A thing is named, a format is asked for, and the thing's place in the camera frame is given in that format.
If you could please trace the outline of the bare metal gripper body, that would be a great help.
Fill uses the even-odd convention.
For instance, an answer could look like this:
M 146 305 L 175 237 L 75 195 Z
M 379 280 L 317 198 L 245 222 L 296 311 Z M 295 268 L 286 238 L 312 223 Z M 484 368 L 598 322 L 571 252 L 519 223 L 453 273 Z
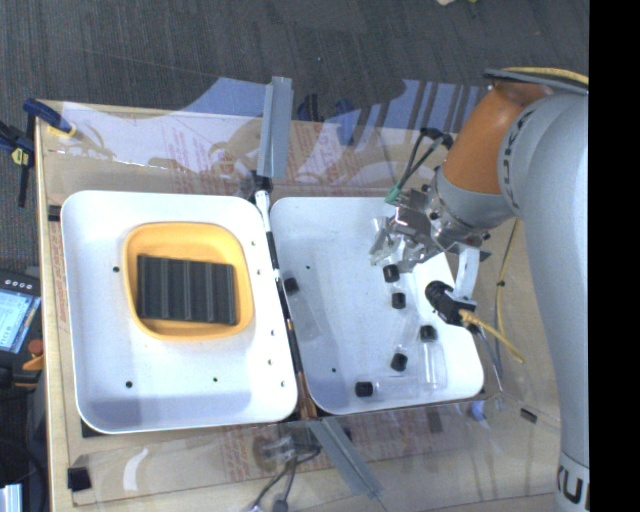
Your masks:
M 436 188 L 410 189 L 395 200 L 392 230 L 425 250 L 458 253 L 466 247 L 481 248 L 491 235 L 456 216 Z

